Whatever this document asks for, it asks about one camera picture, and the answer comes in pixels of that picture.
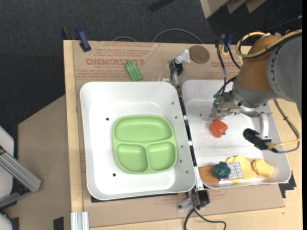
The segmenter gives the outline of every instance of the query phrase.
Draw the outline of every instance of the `brown disc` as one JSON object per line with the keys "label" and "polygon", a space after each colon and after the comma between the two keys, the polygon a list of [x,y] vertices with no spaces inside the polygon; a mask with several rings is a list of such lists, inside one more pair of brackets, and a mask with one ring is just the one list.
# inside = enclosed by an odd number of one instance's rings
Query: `brown disc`
{"label": "brown disc", "polygon": [[190,58],[199,64],[206,63],[210,59],[209,51],[201,45],[192,46],[189,53]]}

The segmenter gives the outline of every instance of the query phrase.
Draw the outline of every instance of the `red toy vegetable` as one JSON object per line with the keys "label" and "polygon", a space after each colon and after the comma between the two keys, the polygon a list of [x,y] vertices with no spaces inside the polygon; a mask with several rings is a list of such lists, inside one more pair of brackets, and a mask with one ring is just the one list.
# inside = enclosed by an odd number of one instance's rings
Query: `red toy vegetable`
{"label": "red toy vegetable", "polygon": [[228,129],[227,124],[223,123],[221,120],[216,119],[211,123],[210,130],[213,135],[217,138],[221,137],[222,134]]}

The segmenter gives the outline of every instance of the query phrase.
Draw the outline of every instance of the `blue clip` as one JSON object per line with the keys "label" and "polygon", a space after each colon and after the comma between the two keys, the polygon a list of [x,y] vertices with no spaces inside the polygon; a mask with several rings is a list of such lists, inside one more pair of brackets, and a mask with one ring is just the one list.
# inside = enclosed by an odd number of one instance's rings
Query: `blue clip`
{"label": "blue clip", "polygon": [[87,42],[84,29],[82,27],[80,27],[80,26],[77,26],[76,30],[75,30],[75,33],[76,33],[76,37],[79,40],[81,40],[80,47],[82,48],[82,50],[84,52],[90,51],[92,48],[90,47],[90,45]]}
{"label": "blue clip", "polygon": [[[229,34],[228,35],[228,38],[227,38],[227,45],[230,47],[230,45],[231,45],[231,42],[232,42],[232,38],[233,38],[234,36],[232,35],[232,34]],[[223,48],[223,52],[224,53],[228,53],[228,48],[227,47],[224,47]]]}

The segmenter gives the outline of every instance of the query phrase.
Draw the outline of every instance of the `green plastic object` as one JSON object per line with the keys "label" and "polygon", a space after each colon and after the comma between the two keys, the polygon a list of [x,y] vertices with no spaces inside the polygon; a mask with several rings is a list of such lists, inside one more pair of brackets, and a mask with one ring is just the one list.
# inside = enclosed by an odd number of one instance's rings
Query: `green plastic object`
{"label": "green plastic object", "polygon": [[143,76],[133,60],[129,60],[127,63],[125,63],[125,69],[132,81],[139,81],[143,79]]}
{"label": "green plastic object", "polygon": [[224,179],[229,176],[231,169],[227,166],[226,162],[220,162],[213,167],[213,173],[217,178]]}
{"label": "green plastic object", "polygon": [[170,170],[177,162],[177,145],[169,121],[158,115],[131,115],[113,125],[113,146],[121,169],[145,174]]}

